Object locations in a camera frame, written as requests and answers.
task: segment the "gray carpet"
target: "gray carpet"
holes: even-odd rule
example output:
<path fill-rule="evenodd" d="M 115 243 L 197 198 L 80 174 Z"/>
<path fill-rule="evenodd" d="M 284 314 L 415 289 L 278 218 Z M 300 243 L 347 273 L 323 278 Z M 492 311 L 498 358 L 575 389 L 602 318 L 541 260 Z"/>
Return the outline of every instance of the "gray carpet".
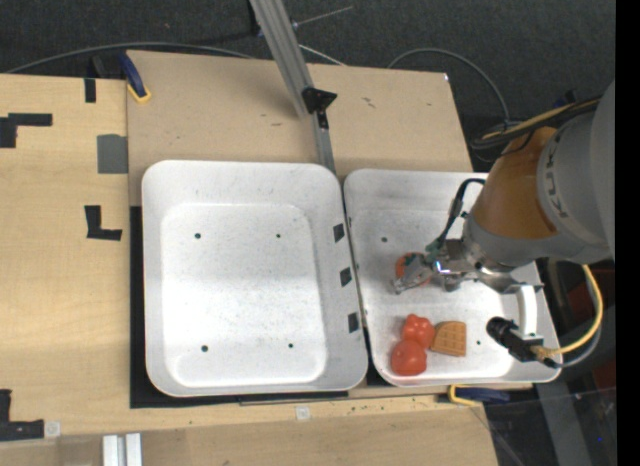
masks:
<path fill-rule="evenodd" d="M 301 43 L 346 64 L 386 66 L 419 47 L 456 52 L 485 70 L 514 117 L 546 110 L 568 89 L 601 93 L 615 76 L 616 0 L 284 0 Z M 247 30 L 244 0 L 0 0 L 0 71 L 89 46 L 194 42 Z M 221 44 L 262 58 L 262 40 Z M 307 54 L 309 60 L 326 62 Z M 83 75 L 87 57 L 30 73 Z M 437 54 L 398 67 L 446 70 L 462 114 L 501 116 L 487 84 Z"/>

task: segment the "metal pole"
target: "metal pole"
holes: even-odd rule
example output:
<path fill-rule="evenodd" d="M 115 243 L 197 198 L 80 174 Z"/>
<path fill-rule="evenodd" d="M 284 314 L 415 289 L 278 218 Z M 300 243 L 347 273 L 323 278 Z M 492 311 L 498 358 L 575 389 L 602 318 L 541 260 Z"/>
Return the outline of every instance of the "metal pole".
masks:
<path fill-rule="evenodd" d="M 333 150 L 329 127 L 326 118 L 326 107 L 336 95 L 314 89 L 311 75 L 298 46 L 289 15 L 282 0 L 249 0 L 256 13 L 256 18 L 271 49 L 271 54 L 280 68 L 280 73 L 293 97 L 293 104 L 300 119 L 309 120 L 313 129 L 319 162 L 335 173 Z M 317 106 L 311 106 L 303 98 L 303 93 L 310 90 L 332 98 L 320 100 Z"/>

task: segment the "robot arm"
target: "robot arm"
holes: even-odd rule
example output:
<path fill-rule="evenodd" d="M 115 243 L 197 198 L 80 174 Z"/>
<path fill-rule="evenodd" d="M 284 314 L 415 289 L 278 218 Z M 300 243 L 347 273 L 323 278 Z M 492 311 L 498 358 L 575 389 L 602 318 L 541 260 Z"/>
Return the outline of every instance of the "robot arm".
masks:
<path fill-rule="evenodd" d="M 396 293 L 434 278 L 451 291 L 472 278 L 499 293 L 517 293 L 526 309 L 533 292 L 511 277 L 514 268 L 543 257 L 583 265 L 615 260 L 615 82 L 601 99 L 554 109 L 480 139 L 485 146 L 501 142 L 508 145 L 486 182 L 470 179 L 460 187 L 444 231 L 425 254 L 398 260 Z M 461 213 L 462 198 L 471 182 L 484 187 L 467 215 Z M 459 216 L 465 218 L 462 236 L 448 239 Z M 501 320 L 492 319 L 487 330 L 519 360 L 553 363 L 540 337 L 534 343 L 530 333 L 522 334 L 532 320 L 526 311 L 519 328 Z"/>

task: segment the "white tray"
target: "white tray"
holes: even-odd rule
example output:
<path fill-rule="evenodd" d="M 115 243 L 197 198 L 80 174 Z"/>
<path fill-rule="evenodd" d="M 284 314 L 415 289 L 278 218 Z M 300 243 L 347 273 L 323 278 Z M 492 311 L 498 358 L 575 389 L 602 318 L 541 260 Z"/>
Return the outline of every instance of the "white tray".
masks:
<path fill-rule="evenodd" d="M 367 369 L 340 185 L 163 161 L 142 182 L 146 365 L 172 396 L 346 390 Z"/>
<path fill-rule="evenodd" d="M 380 375 L 395 386 L 429 386 L 459 383 L 545 382 L 558 370 L 538 362 L 520 363 L 486 332 L 495 316 L 518 320 L 514 295 L 497 292 L 473 281 L 464 281 L 451 293 L 426 285 L 396 295 L 391 282 L 396 260 L 407 252 L 424 251 L 447 220 L 451 200 L 467 173 L 409 172 L 364 169 L 345 181 L 345 202 L 358 283 L 373 362 Z M 479 186 L 469 186 L 465 209 L 469 210 Z M 449 238 L 459 238 L 458 219 Z M 519 281 L 539 284 L 534 264 L 514 271 Z M 537 294 L 538 333 L 545 345 L 558 340 L 542 291 Z M 417 376 L 399 376 L 390 367 L 393 347 L 400 341 L 410 313 L 427 317 L 433 324 L 459 320 L 467 325 L 467 354 L 453 357 L 427 351 L 427 370 Z"/>

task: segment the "wooden table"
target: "wooden table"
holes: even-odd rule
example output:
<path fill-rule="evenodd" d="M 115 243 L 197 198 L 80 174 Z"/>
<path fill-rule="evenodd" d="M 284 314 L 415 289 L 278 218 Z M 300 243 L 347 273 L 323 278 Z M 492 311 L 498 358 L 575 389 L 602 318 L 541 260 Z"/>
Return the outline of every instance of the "wooden table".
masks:
<path fill-rule="evenodd" d="M 215 453 L 207 445 L 220 464 L 277 454 L 282 436 L 311 455 L 278 464 L 389 464 L 389 454 L 415 453 L 435 453 L 447 464 L 496 464 L 482 409 L 437 403 L 433 393 L 441 389 L 363 385 L 346 400 L 304 402 L 305 422 L 296 421 L 300 403 L 130 409 L 129 207 L 145 166 L 161 158 L 305 162 L 315 151 L 273 62 L 132 58 L 154 95 L 146 106 L 127 97 L 119 80 L 97 80 L 92 103 L 82 79 L 0 75 L 0 117 L 53 115 L 52 127 L 19 127 L 16 148 L 0 149 L 0 388 L 13 390 L 12 420 L 57 421 L 63 436 L 0 447 L 0 464 L 27 464 L 38 453 L 43 464 L 55 461 L 77 444 L 67 436 L 138 431 L 146 432 L 145 456 L 171 444 L 175 453 L 188 447 L 192 462 L 181 464 L 205 464 L 194 450 L 211 432 L 225 436 Z M 442 74 L 319 65 L 311 72 L 318 87 L 339 93 L 329 117 L 342 177 L 359 167 L 471 170 Z M 204 89 L 190 93 L 184 77 Z M 168 93 L 171 78 L 177 89 Z M 172 127 L 176 116 L 182 124 Z M 197 134 L 203 128 L 208 143 Z M 108 134 L 128 135 L 129 176 L 98 173 L 97 137 Z M 102 226 L 123 230 L 122 239 L 88 239 L 85 205 L 100 205 Z M 243 446 L 247 436 L 257 436 L 260 447 Z"/>

